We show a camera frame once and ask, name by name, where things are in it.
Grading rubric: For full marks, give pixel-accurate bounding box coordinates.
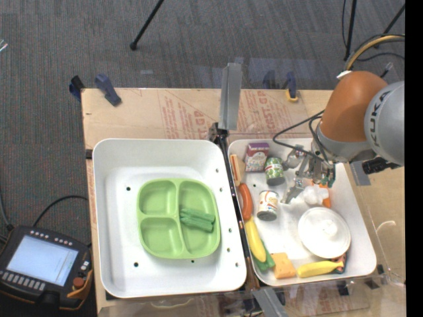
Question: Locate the orange sausage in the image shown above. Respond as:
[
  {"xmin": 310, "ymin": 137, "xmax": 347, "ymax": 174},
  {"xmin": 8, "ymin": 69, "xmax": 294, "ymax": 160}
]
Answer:
[{"xmin": 238, "ymin": 182, "xmax": 254, "ymax": 221}]

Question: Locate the white plastic tray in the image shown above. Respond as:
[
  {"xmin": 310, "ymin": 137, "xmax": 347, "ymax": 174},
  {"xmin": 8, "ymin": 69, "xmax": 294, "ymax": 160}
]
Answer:
[
  {"xmin": 227, "ymin": 138, "xmax": 378, "ymax": 288},
  {"xmin": 92, "ymin": 138, "xmax": 248, "ymax": 299}
]

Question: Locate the white crumpled packet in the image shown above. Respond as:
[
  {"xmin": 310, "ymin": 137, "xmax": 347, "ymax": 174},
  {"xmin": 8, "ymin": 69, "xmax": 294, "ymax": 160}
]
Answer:
[{"xmin": 301, "ymin": 185, "xmax": 330, "ymax": 207}]

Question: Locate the tan wafer biscuit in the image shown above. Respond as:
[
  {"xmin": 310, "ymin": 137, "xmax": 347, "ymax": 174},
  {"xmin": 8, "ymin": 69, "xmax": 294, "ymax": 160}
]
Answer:
[{"xmin": 229, "ymin": 153, "xmax": 247, "ymax": 188}]

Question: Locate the green divided plate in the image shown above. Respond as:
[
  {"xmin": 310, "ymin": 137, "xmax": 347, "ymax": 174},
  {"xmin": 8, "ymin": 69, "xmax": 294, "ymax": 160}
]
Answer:
[{"xmin": 136, "ymin": 178, "xmax": 221, "ymax": 260}]

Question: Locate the black block with thin wires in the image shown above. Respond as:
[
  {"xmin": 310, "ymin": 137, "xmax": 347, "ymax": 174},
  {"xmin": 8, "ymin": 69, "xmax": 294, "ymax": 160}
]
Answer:
[{"xmin": 208, "ymin": 122, "xmax": 229, "ymax": 145}]

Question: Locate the yellow banana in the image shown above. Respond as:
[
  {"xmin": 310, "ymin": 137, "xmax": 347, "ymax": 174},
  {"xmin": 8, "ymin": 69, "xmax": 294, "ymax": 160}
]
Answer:
[
  {"xmin": 296, "ymin": 260, "xmax": 345, "ymax": 279},
  {"xmin": 244, "ymin": 215, "xmax": 268, "ymax": 264}
]

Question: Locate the white can orange print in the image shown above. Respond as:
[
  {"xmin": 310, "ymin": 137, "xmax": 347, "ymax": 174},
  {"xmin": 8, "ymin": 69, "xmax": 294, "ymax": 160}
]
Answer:
[{"xmin": 256, "ymin": 190, "xmax": 280, "ymax": 222}]

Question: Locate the orange cheese slice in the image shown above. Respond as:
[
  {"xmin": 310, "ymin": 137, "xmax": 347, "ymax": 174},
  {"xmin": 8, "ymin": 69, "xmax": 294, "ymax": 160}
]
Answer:
[{"xmin": 270, "ymin": 252, "xmax": 297, "ymax": 280}]

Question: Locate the green and white can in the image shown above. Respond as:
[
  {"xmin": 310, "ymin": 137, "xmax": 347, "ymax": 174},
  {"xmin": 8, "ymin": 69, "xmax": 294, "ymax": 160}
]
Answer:
[{"xmin": 264, "ymin": 157, "xmax": 286, "ymax": 187}]

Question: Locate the green bean pod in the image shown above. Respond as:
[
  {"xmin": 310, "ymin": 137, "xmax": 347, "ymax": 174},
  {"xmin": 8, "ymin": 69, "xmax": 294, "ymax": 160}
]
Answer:
[
  {"xmin": 179, "ymin": 216, "xmax": 215, "ymax": 234},
  {"xmin": 180, "ymin": 207, "xmax": 217, "ymax": 224}
]

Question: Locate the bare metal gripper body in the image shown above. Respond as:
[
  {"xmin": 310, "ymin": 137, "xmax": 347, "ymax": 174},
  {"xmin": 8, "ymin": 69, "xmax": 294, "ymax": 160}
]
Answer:
[{"xmin": 295, "ymin": 149, "xmax": 336, "ymax": 186}]

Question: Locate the purple and white carton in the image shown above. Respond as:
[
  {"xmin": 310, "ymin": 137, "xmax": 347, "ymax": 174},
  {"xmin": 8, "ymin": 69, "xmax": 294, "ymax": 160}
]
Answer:
[{"xmin": 244, "ymin": 142, "xmax": 271, "ymax": 173}]

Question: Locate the brown cardboard board red print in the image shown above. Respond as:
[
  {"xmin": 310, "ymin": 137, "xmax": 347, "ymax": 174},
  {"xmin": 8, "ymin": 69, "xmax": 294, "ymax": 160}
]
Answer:
[{"xmin": 81, "ymin": 87, "xmax": 405, "ymax": 317}]

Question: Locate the orange carrot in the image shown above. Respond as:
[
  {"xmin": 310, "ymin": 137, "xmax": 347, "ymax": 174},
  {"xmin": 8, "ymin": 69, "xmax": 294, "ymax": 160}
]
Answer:
[{"xmin": 318, "ymin": 183, "xmax": 332, "ymax": 209}]

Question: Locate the white bowl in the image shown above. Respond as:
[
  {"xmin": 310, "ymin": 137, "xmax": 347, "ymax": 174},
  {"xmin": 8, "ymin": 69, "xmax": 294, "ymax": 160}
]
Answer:
[{"xmin": 297, "ymin": 206, "xmax": 352, "ymax": 260}]

